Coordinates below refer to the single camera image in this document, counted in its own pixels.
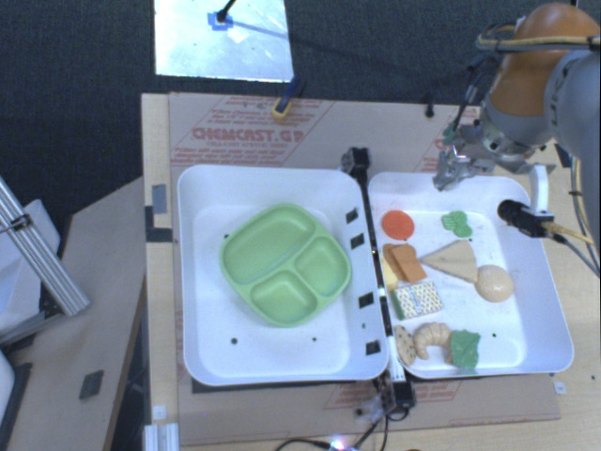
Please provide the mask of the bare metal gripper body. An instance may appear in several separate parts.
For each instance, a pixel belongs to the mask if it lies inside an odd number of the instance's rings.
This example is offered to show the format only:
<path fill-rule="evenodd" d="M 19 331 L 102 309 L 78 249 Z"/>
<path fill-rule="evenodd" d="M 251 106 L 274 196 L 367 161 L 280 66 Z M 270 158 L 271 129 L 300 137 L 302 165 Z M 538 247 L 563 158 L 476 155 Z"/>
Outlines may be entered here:
<path fill-rule="evenodd" d="M 451 159 L 471 158 L 471 174 L 489 173 L 496 166 L 513 174 L 526 174 L 534 148 L 522 145 L 491 125 L 461 126 L 453 138 Z"/>

